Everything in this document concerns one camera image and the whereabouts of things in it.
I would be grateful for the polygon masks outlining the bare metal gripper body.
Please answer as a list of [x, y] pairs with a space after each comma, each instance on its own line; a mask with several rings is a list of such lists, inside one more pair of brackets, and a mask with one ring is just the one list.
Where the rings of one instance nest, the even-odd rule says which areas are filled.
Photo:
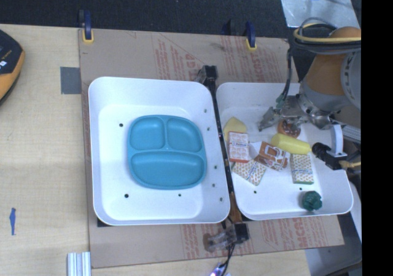
[[324, 130], [332, 124], [330, 116], [339, 110], [338, 95], [290, 95], [280, 109], [274, 109], [274, 115], [297, 127], [311, 123]]

